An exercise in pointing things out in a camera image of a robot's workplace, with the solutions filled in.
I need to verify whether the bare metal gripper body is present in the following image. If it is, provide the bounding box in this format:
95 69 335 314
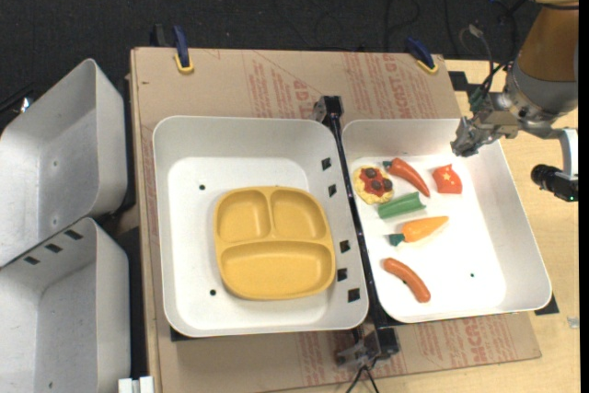
470 92 570 140

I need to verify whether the red wedge with yellow stars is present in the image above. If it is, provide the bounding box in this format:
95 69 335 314
432 164 463 195

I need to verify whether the red chili pepper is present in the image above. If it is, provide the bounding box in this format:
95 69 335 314
382 157 432 199

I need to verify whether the green celery stick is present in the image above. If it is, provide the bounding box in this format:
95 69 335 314
377 191 427 220

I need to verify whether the orange carrot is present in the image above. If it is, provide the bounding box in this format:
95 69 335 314
388 215 450 247

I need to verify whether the toy spaghetti with meatballs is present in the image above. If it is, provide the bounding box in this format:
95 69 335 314
352 165 396 205

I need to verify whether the white plastic tray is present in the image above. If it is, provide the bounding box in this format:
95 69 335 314
0 216 133 393
341 118 553 324
0 58 129 268
152 115 370 339

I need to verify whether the thin black rod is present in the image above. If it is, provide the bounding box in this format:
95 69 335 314
329 114 386 330

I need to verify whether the orange-red sausage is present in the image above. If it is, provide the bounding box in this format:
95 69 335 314
382 257 433 304

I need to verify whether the brown cardboard board red print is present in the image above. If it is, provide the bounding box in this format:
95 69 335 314
130 46 543 393

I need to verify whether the yellow divided plate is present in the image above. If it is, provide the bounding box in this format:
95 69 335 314
213 186 338 302

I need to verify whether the black cylinder on white bracket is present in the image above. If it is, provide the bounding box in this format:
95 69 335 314
530 128 580 202

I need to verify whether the black block with thin wires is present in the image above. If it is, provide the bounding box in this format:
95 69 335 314
335 326 400 367
312 95 345 125

